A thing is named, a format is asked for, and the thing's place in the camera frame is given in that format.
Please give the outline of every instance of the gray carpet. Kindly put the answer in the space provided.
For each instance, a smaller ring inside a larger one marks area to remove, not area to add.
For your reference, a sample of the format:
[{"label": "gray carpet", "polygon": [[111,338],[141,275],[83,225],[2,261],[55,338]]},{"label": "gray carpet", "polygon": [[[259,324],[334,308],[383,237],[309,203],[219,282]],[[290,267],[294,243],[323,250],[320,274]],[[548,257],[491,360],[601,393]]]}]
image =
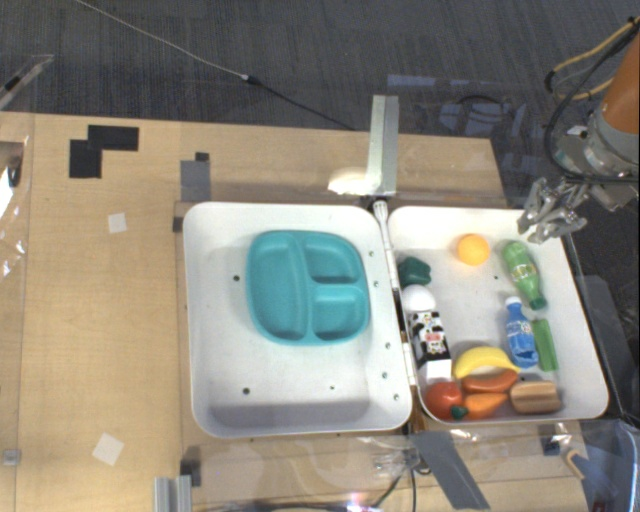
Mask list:
[{"label": "gray carpet", "polygon": [[[403,133],[491,137],[514,204],[534,174],[554,172],[541,144],[554,108],[545,74],[640,11],[637,0],[88,1],[355,129],[368,129],[371,96],[384,93],[400,97]],[[339,128],[73,0],[0,0],[0,80],[46,53],[53,64],[11,108]],[[496,103],[464,100],[478,94]],[[586,211],[583,268],[605,277],[637,346],[637,202]]]}]

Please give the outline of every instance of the white egg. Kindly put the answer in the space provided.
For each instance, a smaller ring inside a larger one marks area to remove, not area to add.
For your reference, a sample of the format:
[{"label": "white egg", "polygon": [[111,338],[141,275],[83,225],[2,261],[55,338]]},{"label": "white egg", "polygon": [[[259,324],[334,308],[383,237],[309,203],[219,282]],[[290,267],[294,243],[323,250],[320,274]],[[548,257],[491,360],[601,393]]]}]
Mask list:
[{"label": "white egg", "polygon": [[402,290],[402,307],[405,313],[431,311],[436,308],[436,299],[426,286],[410,284]]}]

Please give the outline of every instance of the teal divided plate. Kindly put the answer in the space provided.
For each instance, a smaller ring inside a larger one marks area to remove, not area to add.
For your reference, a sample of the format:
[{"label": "teal divided plate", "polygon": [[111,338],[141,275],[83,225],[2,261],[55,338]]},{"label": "teal divided plate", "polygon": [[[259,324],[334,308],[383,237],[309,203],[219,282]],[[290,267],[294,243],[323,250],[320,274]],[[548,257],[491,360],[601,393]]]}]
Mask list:
[{"label": "teal divided plate", "polygon": [[369,323],[369,294],[355,247],[315,231],[270,231],[247,257],[247,301],[260,333],[273,341],[347,341]]}]

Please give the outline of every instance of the orange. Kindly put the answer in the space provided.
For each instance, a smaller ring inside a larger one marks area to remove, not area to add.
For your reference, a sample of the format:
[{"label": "orange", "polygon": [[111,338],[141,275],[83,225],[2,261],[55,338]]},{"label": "orange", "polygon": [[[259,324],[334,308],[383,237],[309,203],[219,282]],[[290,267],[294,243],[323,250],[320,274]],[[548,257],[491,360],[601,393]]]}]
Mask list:
[{"label": "orange", "polygon": [[458,258],[467,265],[484,263],[490,253],[489,244],[480,235],[466,235],[458,242]]}]

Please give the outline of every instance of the table surface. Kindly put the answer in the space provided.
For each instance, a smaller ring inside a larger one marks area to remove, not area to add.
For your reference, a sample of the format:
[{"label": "table surface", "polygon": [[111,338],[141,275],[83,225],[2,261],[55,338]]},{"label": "table surface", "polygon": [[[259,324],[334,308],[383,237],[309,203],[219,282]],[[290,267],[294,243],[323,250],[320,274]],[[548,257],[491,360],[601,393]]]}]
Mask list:
[{"label": "table surface", "polygon": [[[89,124],[138,127],[139,150],[105,151],[102,179],[70,179],[69,141],[86,139]],[[28,273],[26,282],[0,282],[3,329],[13,333],[2,342],[0,412],[14,423],[19,414],[13,434],[0,425],[0,448],[15,442],[22,459],[2,468],[0,510],[150,510],[153,479],[176,477],[189,450],[201,455],[203,474],[215,466],[209,474],[217,475],[194,489],[196,503],[327,501],[346,485],[383,491],[387,480],[370,479],[376,447],[361,438],[222,441],[189,426],[172,231],[180,161],[196,152],[210,154],[215,200],[348,204],[353,198],[332,196],[327,183],[338,169],[366,165],[368,134],[0,114],[0,140],[23,140],[25,131]],[[481,139],[401,135],[398,188],[437,204],[504,204],[491,145]],[[126,231],[112,234],[108,218],[120,213]],[[16,297],[24,297],[23,322],[10,309]],[[467,446],[492,509],[529,496],[539,510],[583,510],[579,480],[559,457],[542,457],[536,432],[487,431]],[[113,466],[92,456],[103,433],[124,443]],[[433,476],[420,478],[419,510],[449,510]],[[408,510],[410,502],[403,482],[386,503]]]}]

